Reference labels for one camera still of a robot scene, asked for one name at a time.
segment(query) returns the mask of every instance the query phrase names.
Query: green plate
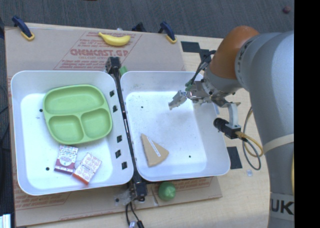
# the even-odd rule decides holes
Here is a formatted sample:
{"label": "green plate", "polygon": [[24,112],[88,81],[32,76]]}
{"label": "green plate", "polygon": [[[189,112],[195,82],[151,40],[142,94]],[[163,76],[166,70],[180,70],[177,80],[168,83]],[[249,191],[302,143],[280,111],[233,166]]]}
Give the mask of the green plate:
{"label": "green plate", "polygon": [[61,144],[100,139],[112,129],[108,103],[95,86],[79,84],[55,88],[43,99],[45,122],[51,135]]}

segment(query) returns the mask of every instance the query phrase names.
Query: table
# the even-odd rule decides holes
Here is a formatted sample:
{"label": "table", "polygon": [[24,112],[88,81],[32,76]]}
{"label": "table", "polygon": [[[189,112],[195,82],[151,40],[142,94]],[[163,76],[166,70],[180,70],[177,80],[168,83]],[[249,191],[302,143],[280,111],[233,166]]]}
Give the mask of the table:
{"label": "table", "polygon": [[[27,23],[31,28],[49,27],[50,29],[59,30],[67,28],[71,30],[74,27],[61,27],[56,25],[40,25]],[[153,33],[144,33],[149,36],[155,35]],[[198,53],[184,52],[181,46],[182,41],[197,42],[201,49],[217,49],[222,39],[209,37],[196,37],[177,35],[177,43],[182,54],[184,68],[186,71],[195,71],[199,62],[200,56]],[[11,43],[6,38],[7,50],[7,66],[12,68],[10,53]],[[32,55],[26,54],[23,57],[23,62],[32,62]],[[35,64],[36,68],[45,68],[47,64],[39,61]],[[238,107],[238,120],[243,126],[247,112],[251,106],[249,94],[244,90],[239,90],[234,96],[229,96],[228,101],[241,102]],[[229,119],[228,109],[220,108],[219,116],[224,119]],[[246,127],[246,134],[260,141],[259,134],[255,125],[254,117],[252,116]],[[255,227],[265,228],[268,224],[269,216],[269,199],[270,199],[270,184],[267,163],[262,156],[261,169],[259,171],[253,170],[245,159],[242,150],[242,143],[238,139],[230,140],[224,137],[227,147],[236,147],[239,153],[242,168],[231,169],[227,174],[219,176],[218,181],[222,192],[222,197],[217,199],[201,200],[195,202],[188,202],[183,204],[169,205],[156,208],[139,209],[136,214],[142,220],[146,228],[162,228],[162,227],[197,227],[197,228],[243,228]],[[11,134],[11,144],[14,144],[14,135]],[[15,160],[15,151],[12,151],[12,159]],[[250,158],[251,162],[257,165],[258,161],[255,158]],[[133,214],[129,212],[131,220],[135,220]],[[47,224],[30,225],[29,228],[62,228],[62,227],[108,227],[121,228],[128,227],[126,215],[124,212],[113,213],[109,215],[83,217],[81,219],[73,219],[59,222],[52,222]]]}

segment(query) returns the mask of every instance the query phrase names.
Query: banana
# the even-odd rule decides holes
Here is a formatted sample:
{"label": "banana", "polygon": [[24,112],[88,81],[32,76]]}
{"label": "banana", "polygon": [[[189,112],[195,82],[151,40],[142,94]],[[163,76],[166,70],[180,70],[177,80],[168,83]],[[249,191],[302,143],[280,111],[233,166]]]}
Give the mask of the banana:
{"label": "banana", "polygon": [[124,35],[124,36],[118,37],[118,36],[113,36],[113,35],[109,35],[109,34],[102,34],[101,32],[99,32],[99,36],[101,36],[107,44],[114,45],[114,46],[125,45],[131,39],[131,36],[129,36],[129,35]]}

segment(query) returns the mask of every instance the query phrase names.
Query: green ball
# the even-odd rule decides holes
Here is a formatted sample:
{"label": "green ball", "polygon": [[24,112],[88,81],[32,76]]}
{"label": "green ball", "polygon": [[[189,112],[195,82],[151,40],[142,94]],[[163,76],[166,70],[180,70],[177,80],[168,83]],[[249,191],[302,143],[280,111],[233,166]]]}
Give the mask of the green ball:
{"label": "green ball", "polygon": [[162,182],[158,190],[159,198],[163,201],[172,200],[176,196],[176,188],[171,182]]}

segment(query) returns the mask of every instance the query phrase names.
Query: small box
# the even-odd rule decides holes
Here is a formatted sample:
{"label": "small box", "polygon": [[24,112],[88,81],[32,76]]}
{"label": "small box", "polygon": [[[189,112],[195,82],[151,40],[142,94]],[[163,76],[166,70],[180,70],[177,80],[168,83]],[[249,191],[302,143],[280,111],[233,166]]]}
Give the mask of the small box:
{"label": "small box", "polygon": [[77,153],[77,147],[60,145],[54,170],[62,173],[72,174],[74,172]]}
{"label": "small box", "polygon": [[86,153],[85,157],[82,159],[72,175],[87,185],[96,173],[101,162],[101,160],[92,154]]}

